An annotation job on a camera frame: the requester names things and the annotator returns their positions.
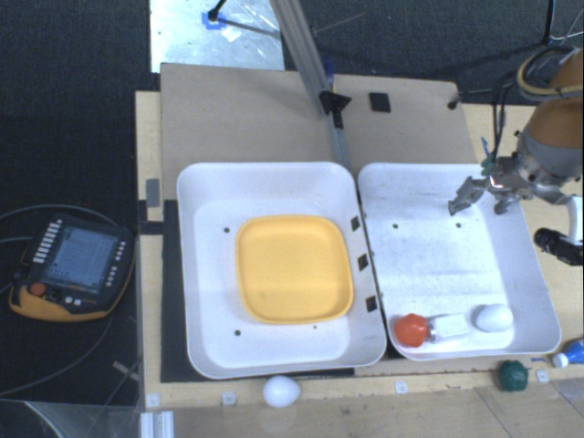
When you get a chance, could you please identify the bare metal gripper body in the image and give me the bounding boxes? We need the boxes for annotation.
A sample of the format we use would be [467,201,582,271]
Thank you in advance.
[485,154,574,205]

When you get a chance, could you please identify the white plastic tray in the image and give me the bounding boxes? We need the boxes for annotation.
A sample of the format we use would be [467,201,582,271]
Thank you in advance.
[356,162,563,362]
[175,161,389,381]

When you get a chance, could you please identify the white egg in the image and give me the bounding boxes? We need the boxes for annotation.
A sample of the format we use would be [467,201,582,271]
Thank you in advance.
[474,303,515,334]
[262,374,303,409]

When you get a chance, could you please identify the small white bottle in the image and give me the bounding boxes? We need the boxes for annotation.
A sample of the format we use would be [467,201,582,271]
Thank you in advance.
[426,312,472,343]

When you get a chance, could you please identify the orange round toy fruit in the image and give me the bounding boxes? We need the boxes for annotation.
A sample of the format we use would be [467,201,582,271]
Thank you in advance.
[393,313,431,349]

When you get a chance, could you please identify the blue and white bottle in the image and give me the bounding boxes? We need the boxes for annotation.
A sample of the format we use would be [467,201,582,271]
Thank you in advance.
[551,337,584,369]

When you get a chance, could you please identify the dark green round toy vegetable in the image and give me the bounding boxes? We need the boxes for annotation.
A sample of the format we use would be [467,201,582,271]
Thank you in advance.
[496,359,530,393]

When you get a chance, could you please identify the yellow plate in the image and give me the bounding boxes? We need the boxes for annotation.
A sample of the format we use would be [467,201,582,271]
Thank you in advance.
[234,214,356,326]

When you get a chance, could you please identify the brown cardboard board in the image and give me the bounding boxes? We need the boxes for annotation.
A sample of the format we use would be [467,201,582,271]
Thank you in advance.
[159,61,501,378]

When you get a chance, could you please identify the black cylinder on white bracket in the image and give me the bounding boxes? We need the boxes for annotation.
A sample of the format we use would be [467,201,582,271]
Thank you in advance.
[533,193,584,266]

